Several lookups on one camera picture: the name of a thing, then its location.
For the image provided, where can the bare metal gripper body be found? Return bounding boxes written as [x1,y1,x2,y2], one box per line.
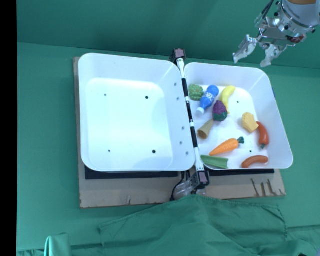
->
[254,6,315,49]

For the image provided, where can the white plastic tray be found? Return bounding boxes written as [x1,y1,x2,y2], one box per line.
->
[183,61,294,171]
[77,52,197,173]

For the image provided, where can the yellow banana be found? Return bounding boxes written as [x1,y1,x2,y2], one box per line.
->
[219,85,237,115]

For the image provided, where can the blue toy bottle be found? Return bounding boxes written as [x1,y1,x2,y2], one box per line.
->
[195,84,221,117]

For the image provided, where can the green toy grapes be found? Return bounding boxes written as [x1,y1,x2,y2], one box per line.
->
[187,83,205,102]

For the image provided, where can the purple toy grapes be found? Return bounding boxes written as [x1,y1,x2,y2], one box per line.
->
[212,100,229,123]

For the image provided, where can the black and white thin rod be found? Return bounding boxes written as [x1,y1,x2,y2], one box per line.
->
[175,57,207,174]

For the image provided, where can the red chili pepper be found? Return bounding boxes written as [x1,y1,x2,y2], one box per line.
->
[255,121,270,150]

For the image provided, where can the tan ice cream cone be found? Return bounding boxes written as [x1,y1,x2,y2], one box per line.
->
[196,118,215,140]

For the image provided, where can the orange carrot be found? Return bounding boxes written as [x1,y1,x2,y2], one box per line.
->
[208,136,246,157]

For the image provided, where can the orange sausage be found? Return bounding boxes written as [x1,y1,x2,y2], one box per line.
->
[241,155,270,169]

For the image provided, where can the green celery stalk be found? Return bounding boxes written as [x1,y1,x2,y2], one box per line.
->
[199,154,230,170]

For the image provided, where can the brown cardboard board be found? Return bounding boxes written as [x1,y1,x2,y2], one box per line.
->
[73,56,287,210]

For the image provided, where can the green cloth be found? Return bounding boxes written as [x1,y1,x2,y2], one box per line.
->
[44,194,320,256]

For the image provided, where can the black block with thin wires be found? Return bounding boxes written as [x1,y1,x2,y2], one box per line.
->
[190,170,211,191]
[169,48,188,64]

